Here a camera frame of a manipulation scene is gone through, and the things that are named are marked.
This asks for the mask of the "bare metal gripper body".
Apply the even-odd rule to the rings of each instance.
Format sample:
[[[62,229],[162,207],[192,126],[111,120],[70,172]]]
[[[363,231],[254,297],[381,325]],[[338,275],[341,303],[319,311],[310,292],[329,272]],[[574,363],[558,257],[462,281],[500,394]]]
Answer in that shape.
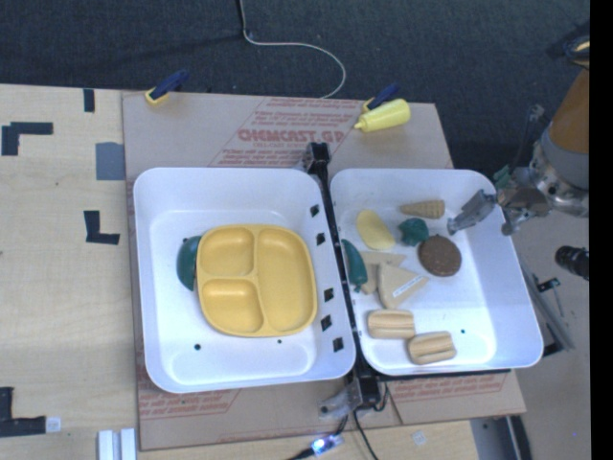
[[[495,174],[498,204],[510,215],[545,217],[558,211],[576,218],[589,217],[589,194],[555,170],[505,167]]]

